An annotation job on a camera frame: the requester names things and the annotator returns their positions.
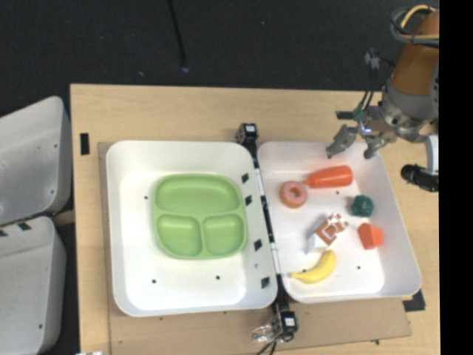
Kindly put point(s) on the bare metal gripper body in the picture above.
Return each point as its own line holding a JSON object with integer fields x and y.
{"x": 392, "y": 125}

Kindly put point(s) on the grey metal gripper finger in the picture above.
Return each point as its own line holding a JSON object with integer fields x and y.
{"x": 341, "y": 139}
{"x": 374, "y": 146}

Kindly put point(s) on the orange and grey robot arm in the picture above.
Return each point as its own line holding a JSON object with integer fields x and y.
{"x": 414, "y": 65}

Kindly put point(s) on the orange bottle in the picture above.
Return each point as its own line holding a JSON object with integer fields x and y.
{"x": 330, "y": 177}

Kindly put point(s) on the green broccoli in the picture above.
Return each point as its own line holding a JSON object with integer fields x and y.
{"x": 362, "y": 205}

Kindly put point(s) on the pink doughnut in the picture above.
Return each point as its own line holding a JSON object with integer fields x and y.
{"x": 301, "y": 198}

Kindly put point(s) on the orange block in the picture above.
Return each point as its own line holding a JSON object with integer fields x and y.
{"x": 369, "y": 237}

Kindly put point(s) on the orange and white carton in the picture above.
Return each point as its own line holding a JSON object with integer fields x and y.
{"x": 327, "y": 233}

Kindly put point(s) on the thin black and white rod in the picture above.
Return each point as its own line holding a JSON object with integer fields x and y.
{"x": 267, "y": 209}

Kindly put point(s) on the white plastic tray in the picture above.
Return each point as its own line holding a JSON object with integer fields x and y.
{"x": 140, "y": 272}
{"x": 373, "y": 276}

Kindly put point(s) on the yellow banana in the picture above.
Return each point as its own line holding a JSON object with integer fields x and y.
{"x": 323, "y": 270}

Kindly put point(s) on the green divided plate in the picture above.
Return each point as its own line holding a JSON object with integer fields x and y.
{"x": 192, "y": 198}

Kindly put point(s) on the black cylinder on white bracket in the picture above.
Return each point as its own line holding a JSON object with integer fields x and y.
{"x": 419, "y": 176}

